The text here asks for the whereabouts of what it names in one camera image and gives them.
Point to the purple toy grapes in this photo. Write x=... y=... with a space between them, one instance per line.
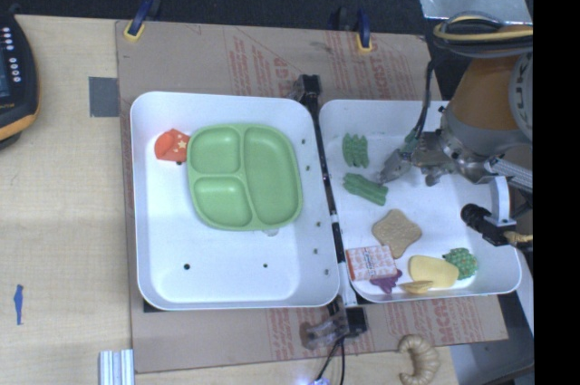
x=385 y=283

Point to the tan toy croissant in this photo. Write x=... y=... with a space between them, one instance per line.
x=426 y=358

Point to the black cylinder on white bracket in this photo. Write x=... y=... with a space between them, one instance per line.
x=487 y=224

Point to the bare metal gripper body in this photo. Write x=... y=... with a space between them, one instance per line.
x=471 y=168

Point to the thin black and white rod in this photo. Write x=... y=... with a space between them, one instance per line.
x=327 y=184

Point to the green divided plate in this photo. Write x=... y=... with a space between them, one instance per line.
x=267 y=175

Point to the orange toy with yellow star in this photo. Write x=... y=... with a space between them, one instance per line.
x=170 y=145

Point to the orange and white carton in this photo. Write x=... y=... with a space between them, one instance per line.
x=370 y=263

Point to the green toy broccoli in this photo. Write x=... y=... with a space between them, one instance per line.
x=462 y=262

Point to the green toy beans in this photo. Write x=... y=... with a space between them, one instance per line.
x=364 y=189
x=355 y=150

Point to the tan toy bread slice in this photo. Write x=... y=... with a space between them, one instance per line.
x=396 y=233

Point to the small yellow toy piece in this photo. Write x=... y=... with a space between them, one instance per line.
x=418 y=286

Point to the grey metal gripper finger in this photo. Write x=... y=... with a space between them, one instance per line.
x=435 y=177
x=395 y=165

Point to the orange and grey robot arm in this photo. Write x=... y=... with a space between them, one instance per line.
x=487 y=93

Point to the brown cardboard board red print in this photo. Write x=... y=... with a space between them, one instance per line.
x=217 y=57

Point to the white plastic tray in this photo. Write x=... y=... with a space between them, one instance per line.
x=435 y=202
x=226 y=265

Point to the large yellow toy piece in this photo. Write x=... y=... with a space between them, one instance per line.
x=432 y=271

